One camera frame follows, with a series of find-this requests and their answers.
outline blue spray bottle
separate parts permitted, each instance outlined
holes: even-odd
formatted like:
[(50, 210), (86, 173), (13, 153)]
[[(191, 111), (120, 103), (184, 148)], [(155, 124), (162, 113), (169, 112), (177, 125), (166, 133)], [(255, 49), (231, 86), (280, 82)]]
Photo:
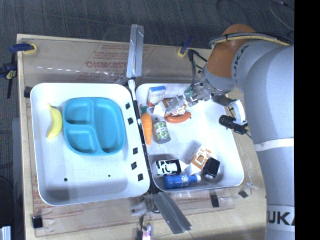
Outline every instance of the blue spray bottle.
[(184, 188), (189, 186), (191, 183), (198, 183), (200, 180), (201, 177), (198, 174), (166, 175), (163, 177), (163, 183), (166, 189)]

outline small box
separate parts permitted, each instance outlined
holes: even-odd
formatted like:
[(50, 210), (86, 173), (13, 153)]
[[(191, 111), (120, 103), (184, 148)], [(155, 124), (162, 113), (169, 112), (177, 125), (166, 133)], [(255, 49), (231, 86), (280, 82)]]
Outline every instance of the small box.
[(154, 177), (163, 177), (179, 174), (186, 167), (187, 165), (179, 159), (158, 160), (152, 164), (152, 172)]
[(218, 174), (219, 167), (220, 161), (210, 157), (203, 167), (202, 175), (206, 180), (213, 180)]
[(185, 172), (189, 175), (200, 173), (210, 157), (211, 150), (207, 149), (204, 145), (201, 145), (193, 153), (191, 162), (189, 166), (185, 169)]
[(165, 98), (166, 87), (163, 85), (149, 88), (147, 106), (153, 108)]

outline white container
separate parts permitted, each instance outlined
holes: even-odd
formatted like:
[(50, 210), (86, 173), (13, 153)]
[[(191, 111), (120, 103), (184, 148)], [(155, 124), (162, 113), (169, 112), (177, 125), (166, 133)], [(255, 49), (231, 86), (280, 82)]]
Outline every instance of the white container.
[[(126, 131), (124, 148), (112, 155), (79, 155), (68, 148), (63, 131), (47, 139), (51, 116), (73, 98), (109, 98), (120, 107)], [(52, 206), (143, 195), (150, 178), (131, 94), (119, 84), (40, 83), (30, 93), (39, 194)]]
[[(142, 84), (136, 90), (136, 99), (139, 104), (145, 104), (150, 87), (165, 86), (164, 98), (173, 98), (183, 95), (189, 84), (159, 83)], [(212, 151), (212, 157), (220, 161), (217, 176), (212, 182), (201, 180), (185, 188), (165, 189), (163, 178), (154, 177), (157, 187), (164, 192), (180, 192), (204, 189), (216, 189), (238, 186), (244, 179), (244, 171), (232, 130), (219, 124), (221, 115), (225, 115), (225, 108), (212, 101), (200, 101), (188, 107), (191, 118), (182, 123), (166, 123), (171, 140), (159, 144), (154, 136), (151, 145), (147, 145), (149, 162), (152, 165), (157, 160), (179, 159), (189, 163), (194, 151), (204, 145)], [(165, 120), (158, 114), (152, 114), (152, 123)]]

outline toy sausage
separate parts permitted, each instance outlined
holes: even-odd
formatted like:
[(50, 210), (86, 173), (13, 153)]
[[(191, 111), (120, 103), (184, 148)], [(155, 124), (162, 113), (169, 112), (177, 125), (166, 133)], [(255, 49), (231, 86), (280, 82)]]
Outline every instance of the toy sausage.
[(191, 113), (186, 111), (182, 115), (169, 115), (165, 118), (168, 123), (178, 124), (188, 120), (191, 117)]

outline can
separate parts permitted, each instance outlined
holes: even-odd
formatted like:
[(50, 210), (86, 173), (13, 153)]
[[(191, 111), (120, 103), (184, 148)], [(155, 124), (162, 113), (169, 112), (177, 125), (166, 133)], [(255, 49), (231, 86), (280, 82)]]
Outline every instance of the can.
[(153, 125), (155, 141), (159, 144), (167, 143), (171, 140), (166, 121), (157, 122)]

